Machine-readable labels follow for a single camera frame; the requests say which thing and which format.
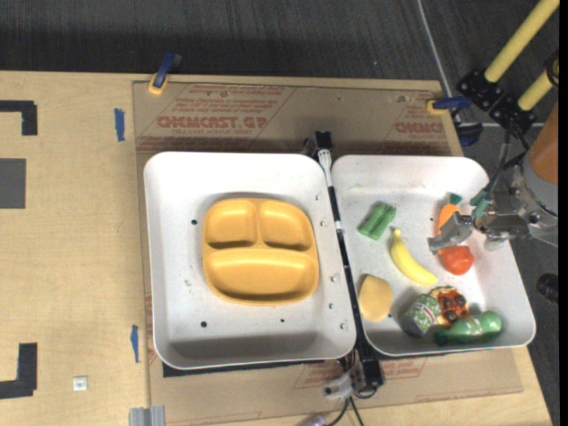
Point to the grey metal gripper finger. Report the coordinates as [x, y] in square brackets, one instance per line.
[450, 234]

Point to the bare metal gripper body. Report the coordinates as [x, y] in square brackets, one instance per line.
[503, 218]

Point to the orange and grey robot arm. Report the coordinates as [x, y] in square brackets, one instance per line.
[543, 167]

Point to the orange carrot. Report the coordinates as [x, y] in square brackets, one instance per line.
[446, 215]

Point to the orange bell pepper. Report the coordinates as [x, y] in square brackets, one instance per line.
[457, 261]

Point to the yellow banana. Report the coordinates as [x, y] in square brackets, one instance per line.
[408, 260]

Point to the white plastic tray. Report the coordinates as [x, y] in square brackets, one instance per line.
[177, 255]
[417, 184]

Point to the pizza slice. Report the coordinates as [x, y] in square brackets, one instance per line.
[452, 302]

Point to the green asparagus bundle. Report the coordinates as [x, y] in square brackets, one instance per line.
[376, 221]

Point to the green and white can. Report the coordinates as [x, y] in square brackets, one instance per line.
[419, 315]

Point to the green bottle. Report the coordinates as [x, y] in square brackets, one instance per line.
[470, 328]

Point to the tan bread piece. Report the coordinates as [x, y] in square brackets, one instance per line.
[375, 297]

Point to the thin black and white rod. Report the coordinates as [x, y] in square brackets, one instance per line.
[338, 224]

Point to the orange divided plate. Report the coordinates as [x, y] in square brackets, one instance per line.
[259, 264]

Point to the brown cardboard board red print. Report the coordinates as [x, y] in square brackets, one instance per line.
[284, 118]

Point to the small white square block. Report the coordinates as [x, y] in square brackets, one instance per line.
[80, 383]

